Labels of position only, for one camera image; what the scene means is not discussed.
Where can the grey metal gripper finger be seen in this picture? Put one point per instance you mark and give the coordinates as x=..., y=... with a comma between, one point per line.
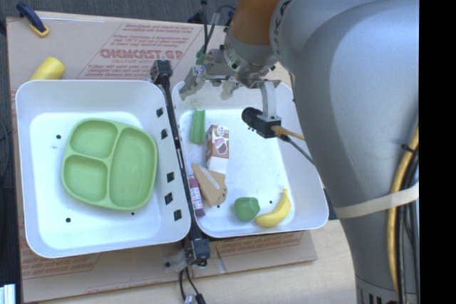
x=228, y=89
x=189, y=84

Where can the green divided plate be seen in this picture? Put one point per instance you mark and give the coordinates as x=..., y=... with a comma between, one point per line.
x=132, y=167

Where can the tan sandwich wedge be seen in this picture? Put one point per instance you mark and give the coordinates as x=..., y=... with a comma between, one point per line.
x=212, y=187

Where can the red and white packet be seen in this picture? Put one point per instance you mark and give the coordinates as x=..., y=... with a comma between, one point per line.
x=196, y=197

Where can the thin black and white rod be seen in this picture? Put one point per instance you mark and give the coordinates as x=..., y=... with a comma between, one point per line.
x=178, y=149

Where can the yellow banana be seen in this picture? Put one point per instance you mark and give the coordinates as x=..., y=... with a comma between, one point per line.
x=278, y=213

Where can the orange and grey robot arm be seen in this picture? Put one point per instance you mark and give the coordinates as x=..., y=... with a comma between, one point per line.
x=349, y=89

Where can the white plastic tray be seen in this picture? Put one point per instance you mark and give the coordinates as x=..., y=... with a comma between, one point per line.
x=46, y=167
x=260, y=171

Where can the brown and white carton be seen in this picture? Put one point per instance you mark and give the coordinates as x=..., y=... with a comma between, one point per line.
x=217, y=149

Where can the green celery stick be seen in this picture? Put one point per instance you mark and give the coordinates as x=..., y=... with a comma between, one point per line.
x=197, y=126

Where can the green pepper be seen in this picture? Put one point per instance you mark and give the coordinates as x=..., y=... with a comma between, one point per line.
x=246, y=208

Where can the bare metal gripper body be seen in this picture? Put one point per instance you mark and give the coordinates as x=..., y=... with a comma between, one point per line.
x=228, y=69

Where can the brown cardboard board red print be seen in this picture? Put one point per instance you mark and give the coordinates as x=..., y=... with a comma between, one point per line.
x=121, y=46

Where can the yellow cylinder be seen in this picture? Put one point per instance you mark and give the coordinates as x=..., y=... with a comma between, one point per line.
x=48, y=69

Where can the black cylinder on white bracket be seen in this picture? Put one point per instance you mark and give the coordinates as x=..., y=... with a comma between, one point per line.
x=261, y=122

